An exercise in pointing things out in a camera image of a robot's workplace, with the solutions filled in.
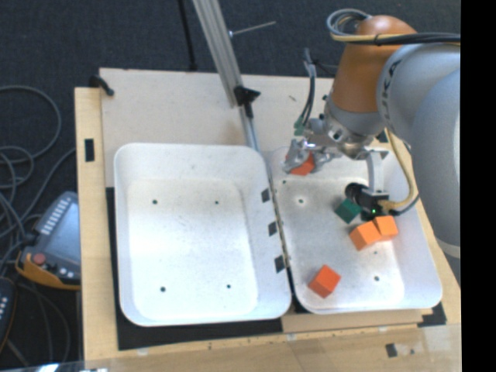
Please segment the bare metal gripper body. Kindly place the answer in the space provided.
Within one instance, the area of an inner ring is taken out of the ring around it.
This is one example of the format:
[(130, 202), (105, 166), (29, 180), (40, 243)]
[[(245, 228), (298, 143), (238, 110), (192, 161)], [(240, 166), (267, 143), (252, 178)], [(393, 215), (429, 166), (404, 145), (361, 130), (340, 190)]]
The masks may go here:
[(309, 119), (303, 130), (303, 146), (328, 158), (346, 156), (361, 159), (361, 154), (373, 140), (372, 135), (355, 133), (333, 116)]

